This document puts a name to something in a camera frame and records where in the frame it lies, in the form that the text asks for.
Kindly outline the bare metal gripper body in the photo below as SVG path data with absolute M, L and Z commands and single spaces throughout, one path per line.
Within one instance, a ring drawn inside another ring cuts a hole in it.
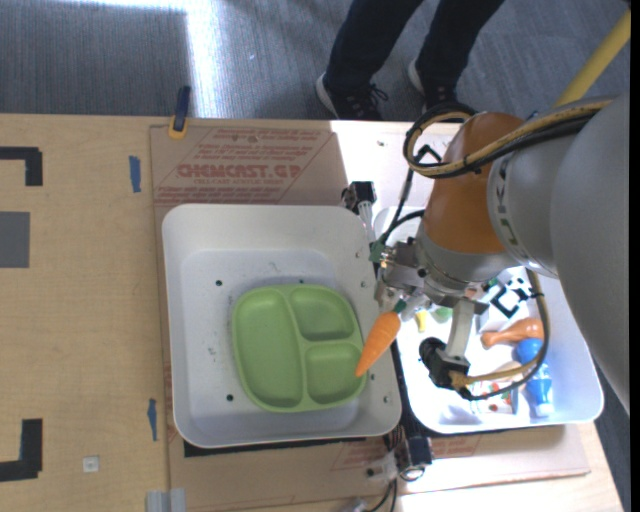
M 398 298 L 425 295 L 436 301 L 433 290 L 434 267 L 414 238 L 398 241 L 386 247 L 378 270 L 378 281 L 398 289 Z

